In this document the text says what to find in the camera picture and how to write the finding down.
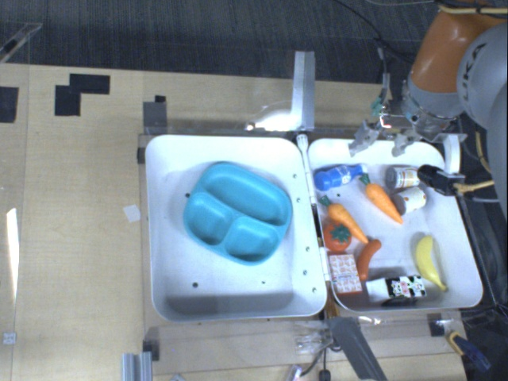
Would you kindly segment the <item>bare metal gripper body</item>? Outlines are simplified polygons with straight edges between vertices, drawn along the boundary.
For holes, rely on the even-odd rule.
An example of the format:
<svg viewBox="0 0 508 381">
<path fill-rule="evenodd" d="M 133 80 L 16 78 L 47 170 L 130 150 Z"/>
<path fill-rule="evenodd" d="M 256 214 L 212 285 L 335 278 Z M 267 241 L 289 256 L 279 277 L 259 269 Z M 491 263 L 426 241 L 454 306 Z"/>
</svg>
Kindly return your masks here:
<svg viewBox="0 0 508 381">
<path fill-rule="evenodd" d="M 384 128 L 398 129 L 408 133 L 410 130 L 416 136 L 427 141 L 439 141 L 452 124 L 450 117 L 431 114 L 410 100 L 391 100 L 386 103 L 379 113 L 380 124 Z"/>
</svg>

